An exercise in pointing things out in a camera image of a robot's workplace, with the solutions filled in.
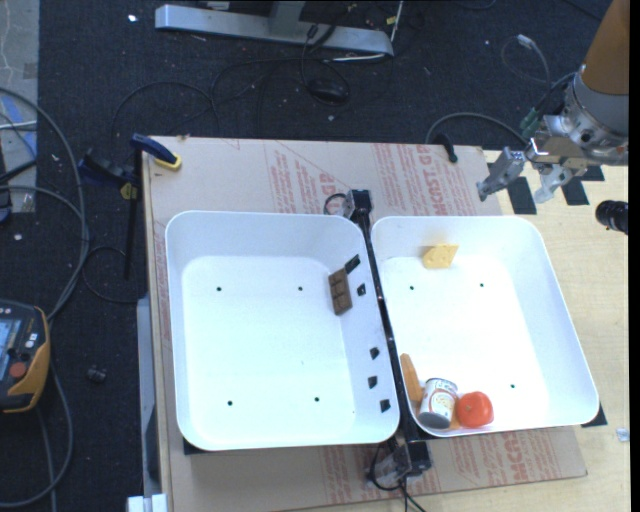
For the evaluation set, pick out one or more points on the red tomato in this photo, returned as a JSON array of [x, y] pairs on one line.
[[474, 410]]

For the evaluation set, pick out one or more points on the orange carrot stick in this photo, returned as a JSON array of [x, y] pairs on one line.
[[411, 377]]

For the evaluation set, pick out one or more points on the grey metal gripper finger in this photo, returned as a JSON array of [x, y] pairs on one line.
[[500, 172], [550, 186]]

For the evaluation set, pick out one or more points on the white printed can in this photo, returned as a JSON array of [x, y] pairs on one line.
[[438, 402]]

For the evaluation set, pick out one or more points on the white plastic tray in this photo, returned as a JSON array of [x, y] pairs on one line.
[[265, 345], [480, 340]]

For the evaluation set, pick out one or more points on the brown cardboard board, red print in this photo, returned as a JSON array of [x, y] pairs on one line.
[[280, 175]]

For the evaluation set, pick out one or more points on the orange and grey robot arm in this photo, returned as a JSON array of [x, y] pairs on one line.
[[607, 60]]

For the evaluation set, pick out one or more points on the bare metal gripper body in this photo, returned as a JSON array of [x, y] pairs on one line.
[[575, 147]]

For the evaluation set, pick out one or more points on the yellow cheese wedge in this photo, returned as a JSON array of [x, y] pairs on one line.
[[439, 256]]

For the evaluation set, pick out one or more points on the brown chocolate bar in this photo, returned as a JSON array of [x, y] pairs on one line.
[[340, 292]]

